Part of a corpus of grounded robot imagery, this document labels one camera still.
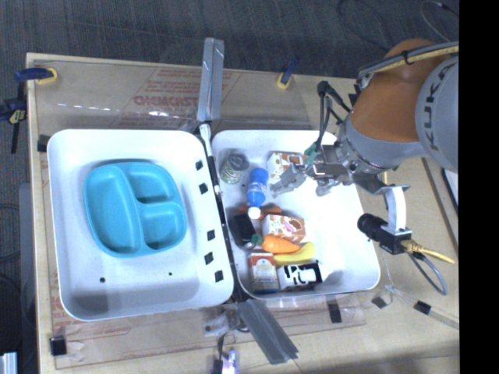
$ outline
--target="table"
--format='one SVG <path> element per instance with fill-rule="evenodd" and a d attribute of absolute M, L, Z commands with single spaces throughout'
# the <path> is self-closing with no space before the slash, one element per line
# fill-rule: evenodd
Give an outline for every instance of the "table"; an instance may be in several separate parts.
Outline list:
<path fill-rule="evenodd" d="M 108 90 L 130 88 L 130 84 L 115 84 L 105 72 L 108 65 L 118 70 L 130 68 L 141 70 L 196 71 L 193 67 L 179 65 L 150 64 L 143 62 L 121 62 L 96 58 L 65 57 L 58 55 L 27 55 L 27 67 L 51 65 L 52 63 L 71 68 L 72 65 L 94 65 L 103 69 L 96 73 L 94 80 L 85 85 L 81 101 L 72 99 L 78 87 L 77 79 L 67 76 L 65 81 L 71 87 L 67 93 L 59 94 L 67 101 L 60 100 L 59 107 L 73 104 L 80 109 L 77 118 L 81 127 L 125 127 L 130 121 L 137 125 L 140 120 L 135 108 L 125 102 L 108 99 L 101 102 L 98 121 L 90 115 L 89 104 L 85 99 L 93 93 L 95 87 L 102 88 L 106 82 Z M 325 79 L 349 100 L 354 95 L 353 79 L 322 78 L 319 76 L 294 75 L 287 90 L 276 87 L 277 75 L 267 72 L 247 72 L 231 69 L 224 70 L 224 97 L 222 118 L 214 122 L 213 134 L 224 129 L 276 129 L 287 126 L 297 129 L 318 129 L 319 99 L 317 84 Z M 189 90 L 189 84 L 172 84 L 168 87 L 185 87 L 188 96 L 193 96 L 196 89 Z M 88 365 L 56 364 L 51 355 L 49 339 L 54 336 L 53 316 L 58 301 L 51 295 L 51 287 L 57 282 L 50 271 L 54 246 L 50 243 L 52 231 L 46 178 L 46 154 L 40 152 L 41 136 L 50 136 L 59 129 L 72 125 L 71 119 L 64 114 L 55 116 L 56 106 L 43 105 L 37 101 L 41 87 L 34 81 L 27 84 L 29 106 L 29 142 L 30 142 L 30 183 L 32 208 L 34 212 L 34 267 L 37 307 L 38 364 L 41 373 L 50 372 L 89 372 Z M 112 105 L 125 107 L 122 112 L 110 116 Z M 292 341 L 299 349 L 299 358 L 280 365 L 270 365 L 256 342 L 248 340 L 230 345 L 238 352 L 238 363 L 244 373 L 301 373 L 301 372 L 459 372 L 459 330 L 458 330 L 458 217 L 450 203 L 450 197 L 439 177 L 439 168 L 426 158 L 406 161 L 397 171 L 389 173 L 389 182 L 410 184 L 405 192 L 407 203 L 407 226 L 412 229 L 414 239 L 428 248 L 437 250 L 456 260 L 455 265 L 435 261 L 447 281 L 448 295 L 438 294 L 420 275 L 408 256 L 391 256 L 377 247 L 382 278 L 380 285 L 372 292 L 359 295 L 358 303 L 352 311 L 360 313 L 362 325 L 343 328 L 325 326 L 320 331 L 307 333 L 300 330 L 292 334 Z M 386 217 L 384 202 L 379 196 L 372 196 L 359 190 L 363 209 L 380 217 Z M 387 303 L 383 308 L 373 304 L 372 298 L 381 297 Z M 425 315 L 413 308 L 415 302 L 424 302 L 431 306 L 431 314 Z M 133 354 L 123 356 L 114 362 L 97 363 L 91 366 L 91 372 L 175 372 L 208 373 L 212 370 L 216 347 L 210 343 L 203 348 L 185 348 L 168 354 L 143 354 L 133 358 Z"/>

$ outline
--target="blue plate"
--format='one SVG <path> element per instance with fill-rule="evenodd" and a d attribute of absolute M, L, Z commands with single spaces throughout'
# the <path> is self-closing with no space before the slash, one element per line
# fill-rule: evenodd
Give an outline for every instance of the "blue plate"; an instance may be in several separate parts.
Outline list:
<path fill-rule="evenodd" d="M 87 219 L 96 243 L 118 257 L 170 249 L 186 235 L 186 210 L 172 176 L 148 162 L 107 164 L 83 186 Z"/>

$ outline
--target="dark floor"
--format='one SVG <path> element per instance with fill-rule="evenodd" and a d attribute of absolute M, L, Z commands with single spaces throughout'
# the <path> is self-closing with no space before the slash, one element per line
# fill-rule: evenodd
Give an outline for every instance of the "dark floor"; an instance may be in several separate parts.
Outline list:
<path fill-rule="evenodd" d="M 28 51 L 199 65 L 205 37 L 225 42 L 225 68 L 278 72 L 298 56 L 297 73 L 356 77 L 410 37 L 456 41 L 458 13 L 459 0 L 0 0 L 0 97 L 16 96 Z M 11 136 L 1 121 L 0 354 L 20 350 L 29 307 L 18 217 L 26 123 L 15 154 Z"/>

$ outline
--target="yellow banana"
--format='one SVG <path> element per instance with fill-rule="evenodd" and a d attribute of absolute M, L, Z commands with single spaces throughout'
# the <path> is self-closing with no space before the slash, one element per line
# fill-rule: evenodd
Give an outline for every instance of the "yellow banana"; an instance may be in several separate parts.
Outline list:
<path fill-rule="evenodd" d="M 305 242 L 302 247 L 293 253 L 277 253 L 274 255 L 274 261 L 279 266 L 304 263 L 313 258 L 315 254 L 315 245 L 313 242 Z"/>

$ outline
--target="blue bottle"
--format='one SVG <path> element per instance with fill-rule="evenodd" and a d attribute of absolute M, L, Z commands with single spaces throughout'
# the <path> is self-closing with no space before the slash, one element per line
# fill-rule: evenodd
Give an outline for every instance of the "blue bottle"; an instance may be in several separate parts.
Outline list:
<path fill-rule="evenodd" d="M 267 194 L 268 172 L 263 168 L 255 168 L 249 174 L 247 197 L 249 202 L 248 216 L 252 219 L 260 217 L 260 207 Z"/>

